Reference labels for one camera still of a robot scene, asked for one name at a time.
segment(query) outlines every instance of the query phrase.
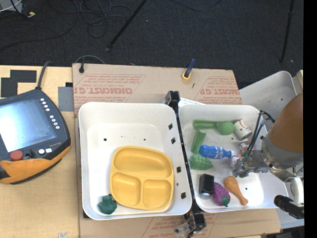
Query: orange handle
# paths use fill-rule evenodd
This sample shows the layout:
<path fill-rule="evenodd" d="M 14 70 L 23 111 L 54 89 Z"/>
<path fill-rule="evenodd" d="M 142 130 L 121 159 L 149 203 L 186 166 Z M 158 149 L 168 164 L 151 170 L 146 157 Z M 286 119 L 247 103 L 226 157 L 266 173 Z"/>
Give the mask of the orange handle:
<path fill-rule="evenodd" d="M 242 205 L 246 205 L 249 201 L 242 195 L 238 181 L 235 177 L 226 177 L 223 181 L 224 187 L 238 197 Z"/>

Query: black pole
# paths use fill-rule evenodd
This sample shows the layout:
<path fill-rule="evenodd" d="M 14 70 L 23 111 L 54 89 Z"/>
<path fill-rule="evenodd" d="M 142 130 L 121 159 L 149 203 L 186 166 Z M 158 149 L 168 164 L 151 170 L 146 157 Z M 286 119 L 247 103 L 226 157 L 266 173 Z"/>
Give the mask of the black pole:
<path fill-rule="evenodd" d="M 129 17 L 129 19 L 125 22 L 123 27 L 120 29 L 120 31 L 117 33 L 117 35 L 113 38 L 111 42 L 109 42 L 106 51 L 110 51 L 115 41 L 120 37 L 120 35 L 123 33 L 123 31 L 128 27 L 128 25 L 131 23 L 131 21 L 134 19 L 136 14 L 140 11 L 140 9 L 143 7 L 143 5 L 147 2 L 147 0 L 143 0 L 140 5 L 136 8 L 136 10 L 132 13 L 132 15 Z"/>
<path fill-rule="evenodd" d="M 286 46 L 287 46 L 287 42 L 288 42 L 289 29 L 290 29 L 290 26 L 291 26 L 291 20 L 292 20 L 292 15 L 293 15 L 293 10 L 294 10 L 294 3 L 295 3 L 295 0 L 291 0 L 291 4 L 290 4 L 290 7 L 289 7 L 289 12 L 288 12 L 288 21 L 287 21 L 287 26 L 286 26 L 284 46 L 283 46 L 283 51 L 282 51 L 282 56 L 281 56 L 280 62 L 283 62 L 284 58 L 285 58 L 285 52 L 286 52 Z"/>

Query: blue bottle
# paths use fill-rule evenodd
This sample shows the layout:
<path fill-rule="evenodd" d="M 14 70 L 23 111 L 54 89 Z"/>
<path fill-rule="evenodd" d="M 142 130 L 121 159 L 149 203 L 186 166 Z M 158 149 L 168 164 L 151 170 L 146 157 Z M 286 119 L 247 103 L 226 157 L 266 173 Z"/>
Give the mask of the blue bottle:
<path fill-rule="evenodd" d="M 226 151 L 220 146 L 202 145 L 199 148 L 199 154 L 203 155 L 204 157 L 207 157 L 207 158 L 222 159 L 225 157 L 230 158 L 231 156 L 234 155 L 234 152 L 233 151 Z"/>

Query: yellow divided plate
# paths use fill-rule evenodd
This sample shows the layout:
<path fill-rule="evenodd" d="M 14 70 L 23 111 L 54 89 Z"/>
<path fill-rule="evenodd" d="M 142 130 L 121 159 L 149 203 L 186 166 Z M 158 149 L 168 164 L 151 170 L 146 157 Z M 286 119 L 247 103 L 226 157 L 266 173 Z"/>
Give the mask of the yellow divided plate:
<path fill-rule="evenodd" d="M 163 152 L 124 146 L 114 153 L 110 190 L 117 203 L 136 209 L 161 210 L 170 204 L 173 189 L 173 164 Z"/>

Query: red button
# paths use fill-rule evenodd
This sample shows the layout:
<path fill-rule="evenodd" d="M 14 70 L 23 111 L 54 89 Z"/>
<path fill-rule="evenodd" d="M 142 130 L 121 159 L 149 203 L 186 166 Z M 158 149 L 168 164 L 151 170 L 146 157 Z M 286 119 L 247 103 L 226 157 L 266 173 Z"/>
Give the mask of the red button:
<path fill-rule="evenodd" d="M 20 150 L 15 150 L 10 153 L 10 157 L 12 161 L 20 161 L 23 159 L 23 153 Z"/>

